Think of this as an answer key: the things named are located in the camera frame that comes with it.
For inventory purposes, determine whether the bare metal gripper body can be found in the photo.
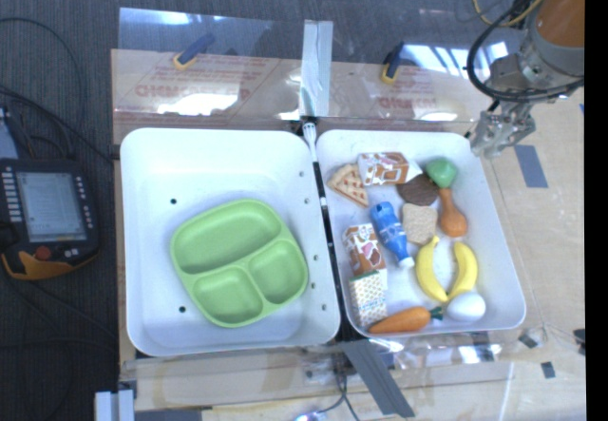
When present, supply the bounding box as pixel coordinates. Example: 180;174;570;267
487;51;548;117

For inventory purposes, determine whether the green toy vegetable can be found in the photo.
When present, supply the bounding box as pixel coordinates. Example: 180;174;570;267
424;157;459;190

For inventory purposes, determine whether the brown round biscuit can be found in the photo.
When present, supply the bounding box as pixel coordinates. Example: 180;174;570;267
396;173;441;207

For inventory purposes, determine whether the brown toy chicken drumstick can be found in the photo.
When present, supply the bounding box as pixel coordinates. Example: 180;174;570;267
436;187;469;239

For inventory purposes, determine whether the brown cardboard board red print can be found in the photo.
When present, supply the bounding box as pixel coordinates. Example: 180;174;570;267
109;48;586;412

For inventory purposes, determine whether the orange and white carton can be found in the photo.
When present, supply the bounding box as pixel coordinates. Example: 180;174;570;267
341;222;388;277
356;151;424;187

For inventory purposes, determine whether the tan toy bread slice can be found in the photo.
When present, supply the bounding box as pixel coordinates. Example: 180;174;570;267
401;202;439;246

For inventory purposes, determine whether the white plastic tray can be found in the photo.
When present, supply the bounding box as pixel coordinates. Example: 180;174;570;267
314;128;527;341
119;126;342;357

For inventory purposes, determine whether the yellow banana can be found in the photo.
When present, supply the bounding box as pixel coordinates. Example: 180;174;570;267
414;235;450;304
446;241;480;301

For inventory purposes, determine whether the blue toy bottle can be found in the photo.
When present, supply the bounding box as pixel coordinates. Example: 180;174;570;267
369;201;416;270

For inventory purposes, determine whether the toy pizza slice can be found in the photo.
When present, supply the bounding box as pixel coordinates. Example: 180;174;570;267
326;163;371;209

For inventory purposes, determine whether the white toy egg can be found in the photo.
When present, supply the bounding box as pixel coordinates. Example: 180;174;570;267
445;292;487;323

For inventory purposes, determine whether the yellow and green patterned carton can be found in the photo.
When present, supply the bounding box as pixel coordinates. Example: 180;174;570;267
348;269;390;329

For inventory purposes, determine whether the orange carrot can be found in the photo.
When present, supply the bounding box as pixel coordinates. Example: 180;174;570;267
368;305;446;335

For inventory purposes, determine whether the green divided plate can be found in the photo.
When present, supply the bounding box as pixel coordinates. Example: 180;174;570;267
169;198;311;329

